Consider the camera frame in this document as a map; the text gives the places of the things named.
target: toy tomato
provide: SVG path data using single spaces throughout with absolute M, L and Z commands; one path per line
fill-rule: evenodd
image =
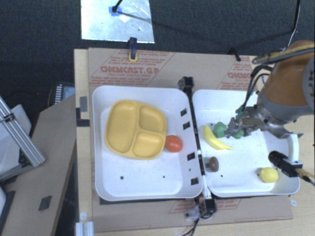
M 169 152 L 179 152 L 183 147 L 183 143 L 177 136 L 170 135 L 166 137 L 165 147 Z

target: metal sheet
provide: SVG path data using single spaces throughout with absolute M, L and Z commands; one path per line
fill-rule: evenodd
M 111 7 L 119 0 L 81 0 L 82 39 L 154 43 L 149 0 L 123 0 L 118 13 Z

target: yellow clip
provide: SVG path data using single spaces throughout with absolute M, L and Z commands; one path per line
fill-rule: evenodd
M 129 52 L 129 62 L 137 62 L 138 60 L 138 53 L 136 53 L 136 56 L 134 57 L 134 59 L 131 58 L 131 52 Z

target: yellow banana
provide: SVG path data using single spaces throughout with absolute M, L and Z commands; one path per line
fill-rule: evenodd
M 205 137 L 206 141 L 215 149 L 232 149 L 231 146 L 226 145 L 216 138 L 208 125 L 205 125 L 203 128 L 203 136 Z

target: yellow plate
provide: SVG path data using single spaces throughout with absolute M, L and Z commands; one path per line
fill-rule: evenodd
M 120 100 L 109 112 L 105 142 L 117 154 L 153 159 L 163 151 L 166 129 L 166 117 L 160 109 L 138 101 Z

